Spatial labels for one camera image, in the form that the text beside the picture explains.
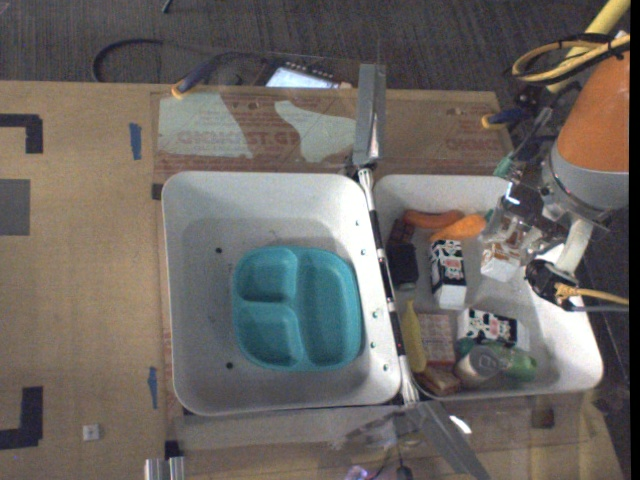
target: carrot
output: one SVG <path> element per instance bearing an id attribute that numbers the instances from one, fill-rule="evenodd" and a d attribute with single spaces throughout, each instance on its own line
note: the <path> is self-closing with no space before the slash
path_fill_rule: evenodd
<path id="1" fill-rule="evenodd" d="M 441 229 L 450 226 L 464 217 L 460 210 L 449 210 L 442 213 L 426 213 L 417 210 L 407 210 L 402 216 L 405 224 L 422 229 Z"/>
<path id="2" fill-rule="evenodd" d="M 464 240 L 479 235 L 487 225 L 487 221 L 479 213 L 471 213 L 450 226 L 436 231 L 429 240 Z"/>

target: gray floor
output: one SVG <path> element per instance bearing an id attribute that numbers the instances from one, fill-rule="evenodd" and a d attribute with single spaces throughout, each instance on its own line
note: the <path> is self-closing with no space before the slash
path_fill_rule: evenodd
<path id="1" fill-rule="evenodd" d="M 490 90 L 508 107 L 517 86 L 504 70 L 531 48 L 584 30 L 607 0 L 175 0 L 163 14 L 164 1 L 0 0 L 0 79 L 91 81 L 101 48 L 145 37 L 166 43 L 114 52 L 101 76 L 175 82 L 208 56 L 185 45 L 380 55 L 390 88 Z M 629 16 L 619 27 L 630 30 Z M 614 215 L 581 270 L 594 287 L 627 297 L 628 225 L 627 210 Z M 593 323 L 606 363 L 601 409 L 630 476 L 629 319 L 597 315 Z"/>

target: teal divided plate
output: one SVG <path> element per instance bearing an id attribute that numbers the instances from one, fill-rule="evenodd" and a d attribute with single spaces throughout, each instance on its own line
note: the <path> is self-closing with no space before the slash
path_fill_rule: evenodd
<path id="1" fill-rule="evenodd" d="M 234 271 L 233 326 L 242 353 L 262 367 L 342 368 L 362 344 L 355 273 L 340 256 L 322 249 L 254 249 Z"/>

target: white bin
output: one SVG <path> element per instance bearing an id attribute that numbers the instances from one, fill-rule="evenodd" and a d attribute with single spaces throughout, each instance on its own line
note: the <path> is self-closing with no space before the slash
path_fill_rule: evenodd
<path id="1" fill-rule="evenodd" d="M 504 187 L 490 177 L 385 177 L 374 188 L 382 236 L 405 208 L 484 212 Z M 162 205 L 174 387 L 187 409 L 213 416 L 377 405 L 398 393 L 396 346 L 358 184 L 326 174 L 183 172 L 165 184 Z M 267 245 L 320 247 L 354 268 L 364 336 L 362 352 L 351 364 L 335 371 L 281 372 L 243 356 L 232 325 L 232 275 L 246 252 Z M 417 246 L 419 258 L 426 255 Z M 602 361 L 585 314 L 542 301 L 524 280 L 504 284 L 475 275 L 473 245 L 465 245 L 465 255 L 468 302 L 523 322 L 531 331 L 539 372 L 535 382 L 517 389 L 467 391 L 448 400 L 581 391 L 600 381 Z M 416 305 L 424 309 L 430 304 L 428 272 L 421 268 L 420 274 Z"/>

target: gray square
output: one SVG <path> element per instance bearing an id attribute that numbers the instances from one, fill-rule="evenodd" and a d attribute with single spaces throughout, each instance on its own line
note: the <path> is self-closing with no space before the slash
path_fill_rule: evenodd
<path id="1" fill-rule="evenodd" d="M 0 179 L 0 236 L 28 236 L 31 180 Z"/>

